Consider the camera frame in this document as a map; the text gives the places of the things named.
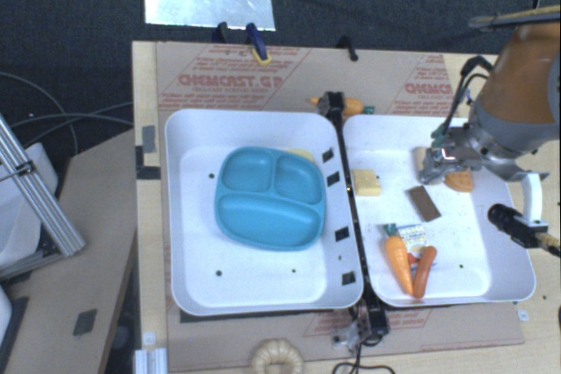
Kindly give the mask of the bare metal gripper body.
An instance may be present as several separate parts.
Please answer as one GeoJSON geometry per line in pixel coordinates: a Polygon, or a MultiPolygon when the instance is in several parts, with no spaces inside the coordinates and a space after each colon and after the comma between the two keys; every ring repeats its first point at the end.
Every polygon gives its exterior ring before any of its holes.
{"type": "Polygon", "coordinates": [[[486,131],[479,129],[448,129],[431,135],[433,141],[423,162],[432,161],[440,167],[440,176],[448,170],[479,171],[486,168],[497,176],[523,176],[516,159],[521,156],[501,145],[486,131]]]}

